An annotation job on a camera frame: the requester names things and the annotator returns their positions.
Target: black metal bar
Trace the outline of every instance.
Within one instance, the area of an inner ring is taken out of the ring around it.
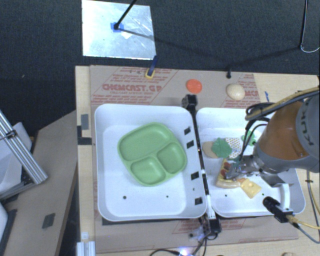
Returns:
[[[116,24],[113,25],[113,28],[114,28],[115,30],[118,30],[118,29],[119,29],[120,23],[121,23],[122,20],[126,17],[126,15],[127,15],[128,12],[131,10],[131,8],[134,6],[134,4],[136,3],[136,1],[137,1],[137,0],[133,0],[133,1],[130,3],[129,7],[125,10],[124,14],[121,16],[121,18],[119,19],[119,21],[118,21]]]

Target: beige ball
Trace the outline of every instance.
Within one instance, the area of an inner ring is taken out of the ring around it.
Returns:
[[[226,94],[235,101],[241,101],[245,97],[246,92],[242,85],[231,83],[226,87]]]

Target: green plate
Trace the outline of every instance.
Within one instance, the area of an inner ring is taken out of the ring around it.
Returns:
[[[127,170],[145,186],[161,184],[187,165],[187,155],[175,135],[158,122],[124,135],[117,150]]]

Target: white tray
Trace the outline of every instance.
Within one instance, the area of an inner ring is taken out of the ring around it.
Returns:
[[[202,216],[207,208],[199,173],[199,154],[190,113],[176,106],[104,104],[95,111],[98,209],[109,221],[185,219]],[[118,155],[119,139],[151,122],[167,126],[187,155],[186,168],[156,186],[139,184]],[[187,148],[193,141],[194,146]]]
[[[245,133],[247,122],[245,121],[245,110],[235,108],[202,108],[197,112],[201,145],[204,142],[214,141],[217,138],[237,138]],[[255,138],[259,138],[264,127],[258,127],[254,132]],[[244,155],[250,155],[253,147],[248,146]],[[208,188],[211,194],[211,204],[214,211],[222,217],[253,217],[272,215],[264,206],[263,199],[267,196],[273,197],[281,202],[285,195],[281,195],[280,188],[270,187],[259,176],[251,176],[250,180],[262,187],[259,194],[250,199],[240,188],[220,188],[215,186],[222,159],[213,159],[203,155],[203,161],[207,176]],[[293,184],[289,188],[290,208],[295,214],[301,213],[305,208],[305,198],[300,186],[298,175],[295,169],[279,174],[286,183]]]

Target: orange circle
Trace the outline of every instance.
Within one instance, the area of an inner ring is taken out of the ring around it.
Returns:
[[[186,88],[192,94],[198,94],[202,90],[202,84],[197,79],[190,79],[186,82]]]

